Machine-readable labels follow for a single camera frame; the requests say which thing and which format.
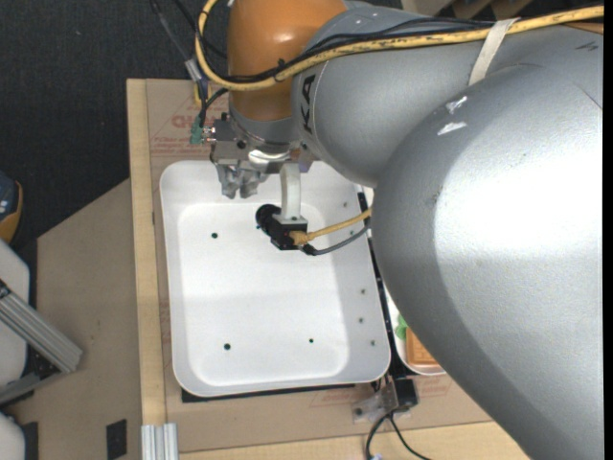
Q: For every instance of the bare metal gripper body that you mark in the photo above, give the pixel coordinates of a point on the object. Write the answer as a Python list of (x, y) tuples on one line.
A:
[(230, 149)]

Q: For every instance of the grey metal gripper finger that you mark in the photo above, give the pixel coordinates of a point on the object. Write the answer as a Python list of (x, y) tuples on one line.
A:
[(251, 184), (229, 182)]

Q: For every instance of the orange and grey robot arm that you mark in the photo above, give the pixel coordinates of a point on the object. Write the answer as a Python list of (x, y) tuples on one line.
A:
[(479, 209)]

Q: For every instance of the brown cardboard board red print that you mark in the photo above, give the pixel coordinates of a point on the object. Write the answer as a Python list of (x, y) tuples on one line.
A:
[(153, 257)]

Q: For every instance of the thin black rod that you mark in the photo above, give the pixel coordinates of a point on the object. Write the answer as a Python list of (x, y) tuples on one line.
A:
[(383, 295)]

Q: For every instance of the green toy food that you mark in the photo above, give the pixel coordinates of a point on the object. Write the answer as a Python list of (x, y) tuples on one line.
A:
[(402, 326)]

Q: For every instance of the black cylinder on white bracket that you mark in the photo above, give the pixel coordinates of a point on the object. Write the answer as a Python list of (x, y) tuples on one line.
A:
[(282, 230)]

